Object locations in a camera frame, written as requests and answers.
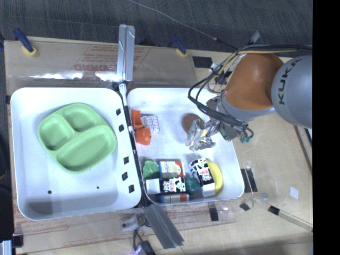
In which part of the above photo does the yellow banana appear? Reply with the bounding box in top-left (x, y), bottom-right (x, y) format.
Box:
top-left (206, 160), bottom-right (224, 194)

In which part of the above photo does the green toy lettuce leaf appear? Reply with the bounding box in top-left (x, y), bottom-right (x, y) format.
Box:
top-left (142, 159), bottom-right (160, 181)

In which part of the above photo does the dark green toy vegetable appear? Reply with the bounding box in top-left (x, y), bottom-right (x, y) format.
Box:
top-left (185, 177), bottom-right (202, 195)

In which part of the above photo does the brown biscuit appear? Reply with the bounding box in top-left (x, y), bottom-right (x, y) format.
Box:
top-left (181, 113), bottom-right (205, 133)

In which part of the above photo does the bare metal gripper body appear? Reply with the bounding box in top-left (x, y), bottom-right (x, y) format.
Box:
top-left (203, 96), bottom-right (247, 142)

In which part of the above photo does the white plastic tray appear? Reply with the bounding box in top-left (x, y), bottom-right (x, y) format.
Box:
top-left (126, 87), bottom-right (245, 206)
top-left (10, 87), bottom-right (142, 221)

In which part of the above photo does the orange toy cup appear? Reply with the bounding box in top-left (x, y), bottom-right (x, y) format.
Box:
top-left (130, 109), bottom-right (145, 131)

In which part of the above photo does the green divided plate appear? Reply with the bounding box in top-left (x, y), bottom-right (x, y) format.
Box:
top-left (37, 102), bottom-right (118, 174)

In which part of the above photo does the clear printed packet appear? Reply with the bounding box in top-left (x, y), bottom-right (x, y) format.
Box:
top-left (140, 114), bottom-right (160, 133)

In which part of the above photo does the white and orange carton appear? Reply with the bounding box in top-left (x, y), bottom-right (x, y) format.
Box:
top-left (158, 160), bottom-right (186, 179)

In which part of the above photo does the brown cardboard board, red print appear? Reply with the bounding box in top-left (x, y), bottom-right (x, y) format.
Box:
top-left (3, 36), bottom-right (237, 254)

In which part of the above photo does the cow print carton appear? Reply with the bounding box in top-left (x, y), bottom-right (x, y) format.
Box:
top-left (189, 158), bottom-right (217, 198)
top-left (145, 176), bottom-right (187, 196)

